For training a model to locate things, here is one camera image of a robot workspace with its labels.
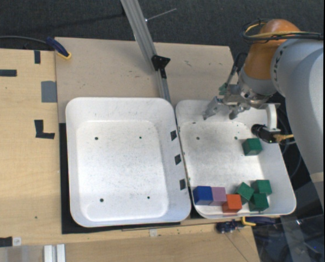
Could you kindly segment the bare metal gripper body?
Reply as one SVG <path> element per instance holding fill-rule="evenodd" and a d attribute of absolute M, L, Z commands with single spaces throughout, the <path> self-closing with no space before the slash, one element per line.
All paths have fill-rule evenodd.
<path fill-rule="evenodd" d="M 226 87 L 222 98 L 222 103 L 234 108 L 247 110 L 249 108 L 262 108 L 266 104 L 269 96 L 264 96 L 253 92 L 248 86 L 230 84 Z"/>

